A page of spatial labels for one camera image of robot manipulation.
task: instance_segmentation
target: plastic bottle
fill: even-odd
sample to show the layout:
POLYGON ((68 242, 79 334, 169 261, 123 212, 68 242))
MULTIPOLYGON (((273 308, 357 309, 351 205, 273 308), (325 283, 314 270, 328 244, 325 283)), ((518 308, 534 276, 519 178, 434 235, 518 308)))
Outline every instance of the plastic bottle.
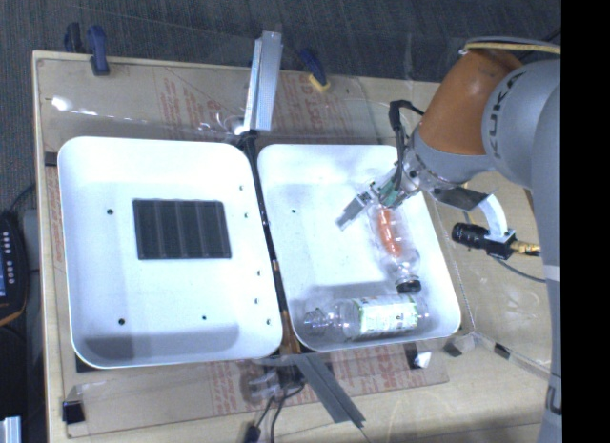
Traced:
POLYGON ((381 266, 399 292, 418 292, 419 251, 402 219, 400 211, 377 205, 369 210, 381 266))
POLYGON ((305 333, 337 341, 357 341, 422 331, 428 306, 419 294, 344 298, 305 314, 305 333))

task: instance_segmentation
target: black grid panel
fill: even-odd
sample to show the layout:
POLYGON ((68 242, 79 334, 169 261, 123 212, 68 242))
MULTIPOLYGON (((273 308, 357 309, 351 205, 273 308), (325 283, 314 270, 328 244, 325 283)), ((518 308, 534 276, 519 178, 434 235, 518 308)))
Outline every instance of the black grid panel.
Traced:
POLYGON ((134 199, 133 215, 140 260, 231 258, 219 201, 134 199))

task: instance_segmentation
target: bottle cap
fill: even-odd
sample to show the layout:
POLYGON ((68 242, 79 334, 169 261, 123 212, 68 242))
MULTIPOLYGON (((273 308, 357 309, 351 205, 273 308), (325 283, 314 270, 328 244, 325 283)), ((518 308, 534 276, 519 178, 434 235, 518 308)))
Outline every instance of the bottle cap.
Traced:
POLYGON ((303 324, 305 325, 305 333, 312 335, 324 334, 329 326, 329 322, 320 308, 307 312, 303 324))
POLYGON ((409 294, 421 291, 421 281, 416 275, 404 277, 396 282, 396 290, 399 294, 409 294))

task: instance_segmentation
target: bottle label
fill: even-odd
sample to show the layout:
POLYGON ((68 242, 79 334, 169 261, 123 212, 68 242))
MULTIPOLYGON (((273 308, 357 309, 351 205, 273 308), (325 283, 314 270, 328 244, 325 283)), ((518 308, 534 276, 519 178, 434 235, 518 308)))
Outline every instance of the bottle label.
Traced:
POLYGON ((417 304, 410 296, 359 297, 354 302, 360 312, 360 335, 392 334, 417 327, 417 304))

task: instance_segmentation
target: metal bracket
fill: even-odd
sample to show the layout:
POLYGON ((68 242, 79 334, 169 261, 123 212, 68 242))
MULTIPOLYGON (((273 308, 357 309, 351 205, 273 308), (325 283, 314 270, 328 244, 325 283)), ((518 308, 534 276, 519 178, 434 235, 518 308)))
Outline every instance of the metal bracket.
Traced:
POLYGON ((456 187, 448 190, 437 189, 432 195, 436 201, 462 211, 470 212, 479 208, 489 225, 489 233, 485 235, 488 240, 504 243, 513 232, 508 228, 504 209, 493 194, 456 187))
POLYGON ((0 443, 21 443, 21 416, 9 416, 0 421, 0 443))
POLYGON ((319 354, 302 353, 265 358, 258 363, 268 367, 296 366, 335 423, 352 421, 357 428, 363 427, 364 415, 336 381, 319 354))
POLYGON ((283 50, 281 41, 282 35, 278 31, 263 31, 262 36, 254 42, 244 131, 271 130, 283 50))

